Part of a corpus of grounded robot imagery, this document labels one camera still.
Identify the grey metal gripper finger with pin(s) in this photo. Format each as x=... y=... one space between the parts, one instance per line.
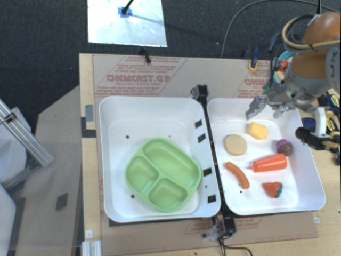
x=282 y=111
x=255 y=107

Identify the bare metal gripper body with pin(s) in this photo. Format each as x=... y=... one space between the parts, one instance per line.
x=285 y=96

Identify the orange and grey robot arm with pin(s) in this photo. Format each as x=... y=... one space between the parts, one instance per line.
x=314 y=52

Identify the yellow toy fries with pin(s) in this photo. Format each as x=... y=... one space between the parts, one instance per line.
x=258 y=131

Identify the purple and brown toy grapes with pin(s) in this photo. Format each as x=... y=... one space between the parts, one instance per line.
x=284 y=147

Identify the tan round biscuit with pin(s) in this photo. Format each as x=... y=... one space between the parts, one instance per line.
x=235 y=145

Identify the orange bottle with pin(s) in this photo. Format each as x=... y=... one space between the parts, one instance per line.
x=271 y=163

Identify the thin black rod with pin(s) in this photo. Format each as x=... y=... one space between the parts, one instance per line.
x=213 y=148

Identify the orange sausage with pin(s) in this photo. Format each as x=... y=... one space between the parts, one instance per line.
x=238 y=175

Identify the red strawberry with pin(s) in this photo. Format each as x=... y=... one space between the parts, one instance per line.
x=272 y=190

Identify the brown cardboard board red print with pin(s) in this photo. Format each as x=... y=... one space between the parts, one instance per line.
x=170 y=76

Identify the white plastic tray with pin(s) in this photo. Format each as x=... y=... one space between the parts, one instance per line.
x=269 y=204
x=154 y=121

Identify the green divided plate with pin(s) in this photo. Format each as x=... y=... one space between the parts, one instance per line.
x=162 y=175

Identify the black cylinder on white bracket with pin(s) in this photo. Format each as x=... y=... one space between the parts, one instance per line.
x=317 y=132

